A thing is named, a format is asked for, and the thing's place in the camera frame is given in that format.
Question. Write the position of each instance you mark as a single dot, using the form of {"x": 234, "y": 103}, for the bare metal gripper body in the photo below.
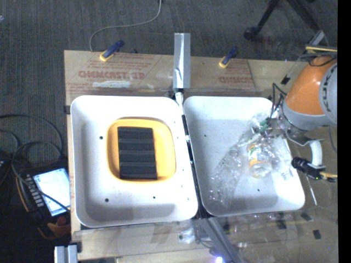
{"x": 297, "y": 137}

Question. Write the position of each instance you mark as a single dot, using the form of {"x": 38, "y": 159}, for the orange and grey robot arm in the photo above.
{"x": 304, "y": 92}

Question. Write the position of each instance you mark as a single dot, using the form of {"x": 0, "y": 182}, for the clear bottle with orange label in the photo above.
{"x": 257, "y": 159}

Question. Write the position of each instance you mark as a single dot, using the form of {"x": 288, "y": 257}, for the long clear plastic bottle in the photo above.
{"x": 227, "y": 171}

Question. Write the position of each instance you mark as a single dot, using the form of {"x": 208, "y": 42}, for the white plastic tray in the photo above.
{"x": 216, "y": 119}
{"x": 90, "y": 174}

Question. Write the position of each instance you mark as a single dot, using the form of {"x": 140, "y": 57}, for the brown cardboard board, red print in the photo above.
{"x": 208, "y": 75}

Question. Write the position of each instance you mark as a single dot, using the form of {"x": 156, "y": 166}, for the black ridged block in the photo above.
{"x": 137, "y": 152}

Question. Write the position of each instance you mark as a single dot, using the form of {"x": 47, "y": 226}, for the orange bowl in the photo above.
{"x": 112, "y": 147}

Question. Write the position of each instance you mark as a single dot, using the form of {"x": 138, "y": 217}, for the black cylinder on white bracket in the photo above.
{"x": 304, "y": 164}

